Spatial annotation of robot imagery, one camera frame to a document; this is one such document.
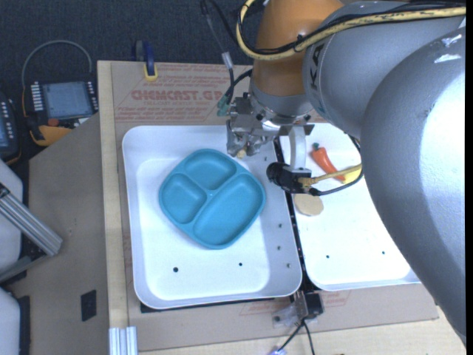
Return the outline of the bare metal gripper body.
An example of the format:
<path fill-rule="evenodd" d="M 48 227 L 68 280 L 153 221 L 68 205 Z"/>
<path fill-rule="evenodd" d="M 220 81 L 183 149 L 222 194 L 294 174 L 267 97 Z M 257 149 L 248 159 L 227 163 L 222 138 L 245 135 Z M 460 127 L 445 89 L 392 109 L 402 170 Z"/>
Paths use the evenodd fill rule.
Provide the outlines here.
<path fill-rule="evenodd" d="M 301 127 L 305 135 L 313 131 L 312 105 L 305 95 L 275 96 L 249 93 L 237 98 L 231 108 L 230 128 L 239 136 L 260 138 L 286 136 Z"/>

